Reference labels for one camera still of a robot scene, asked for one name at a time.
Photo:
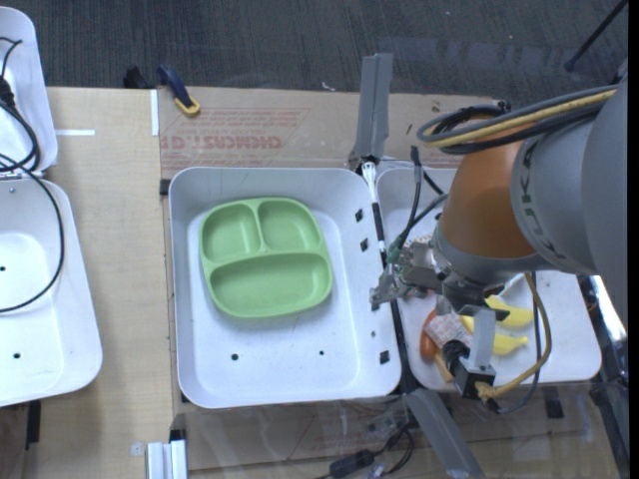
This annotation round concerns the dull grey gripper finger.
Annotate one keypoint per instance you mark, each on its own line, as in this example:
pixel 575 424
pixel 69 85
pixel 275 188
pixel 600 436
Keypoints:
pixel 382 290

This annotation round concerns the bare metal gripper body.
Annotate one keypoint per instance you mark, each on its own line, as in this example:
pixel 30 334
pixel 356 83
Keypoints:
pixel 422 272

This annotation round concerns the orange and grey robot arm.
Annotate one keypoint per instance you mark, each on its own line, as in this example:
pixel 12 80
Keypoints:
pixel 549 192

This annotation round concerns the white and orange packet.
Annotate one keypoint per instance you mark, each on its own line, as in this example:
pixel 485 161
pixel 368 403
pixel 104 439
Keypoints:
pixel 447 331

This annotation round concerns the orange sausage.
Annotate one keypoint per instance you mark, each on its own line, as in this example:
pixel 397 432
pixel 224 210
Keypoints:
pixel 428 348

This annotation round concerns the tan stick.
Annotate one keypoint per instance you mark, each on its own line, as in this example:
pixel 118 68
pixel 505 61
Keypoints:
pixel 443 368

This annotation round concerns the yellow banana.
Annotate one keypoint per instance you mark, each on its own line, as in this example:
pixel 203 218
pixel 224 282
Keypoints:
pixel 516 316
pixel 509 343

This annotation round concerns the green divided plate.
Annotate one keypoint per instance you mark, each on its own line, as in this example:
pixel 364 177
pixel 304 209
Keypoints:
pixel 269 280

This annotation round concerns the black cylinder on white bracket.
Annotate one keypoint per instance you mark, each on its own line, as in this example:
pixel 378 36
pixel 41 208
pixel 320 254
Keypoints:
pixel 474 382

